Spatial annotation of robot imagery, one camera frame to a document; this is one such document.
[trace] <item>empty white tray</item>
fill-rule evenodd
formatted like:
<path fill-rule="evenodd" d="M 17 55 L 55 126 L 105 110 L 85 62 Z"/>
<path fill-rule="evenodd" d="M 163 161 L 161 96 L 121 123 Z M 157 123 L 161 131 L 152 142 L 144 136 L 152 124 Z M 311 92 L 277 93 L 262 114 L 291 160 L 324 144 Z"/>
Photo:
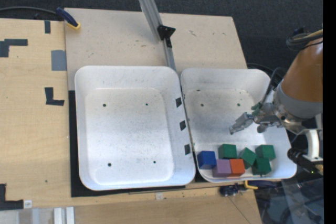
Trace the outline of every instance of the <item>empty white tray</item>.
<path fill-rule="evenodd" d="M 263 179 L 290 178 L 297 166 L 287 157 L 291 148 L 284 128 L 270 127 L 265 133 L 257 132 L 257 124 L 237 132 L 229 133 L 229 127 L 244 112 L 251 112 L 251 106 L 264 96 L 269 77 L 255 69 L 204 69 L 189 68 L 181 74 L 181 85 L 185 96 L 186 113 L 195 154 L 200 151 L 214 151 L 218 158 L 221 144 L 235 144 L 239 154 L 245 147 L 254 151 L 261 144 L 272 144 L 276 159 L 272 160 L 272 172 Z M 213 177 L 212 170 L 199 169 L 209 182 L 229 182 L 260 179 L 251 168 L 240 177 Z"/>
<path fill-rule="evenodd" d="M 75 75 L 79 175 L 92 190 L 180 186 L 195 176 L 177 73 L 85 66 Z"/>

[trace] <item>red block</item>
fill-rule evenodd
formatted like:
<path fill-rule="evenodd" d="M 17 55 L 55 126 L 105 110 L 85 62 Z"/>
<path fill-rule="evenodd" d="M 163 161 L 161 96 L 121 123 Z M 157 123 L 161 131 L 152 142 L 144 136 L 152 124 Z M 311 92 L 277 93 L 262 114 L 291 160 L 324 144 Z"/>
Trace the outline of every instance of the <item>red block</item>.
<path fill-rule="evenodd" d="M 241 176 L 245 173 L 245 166 L 243 159 L 230 159 L 231 164 L 231 175 L 230 177 L 237 177 Z"/>

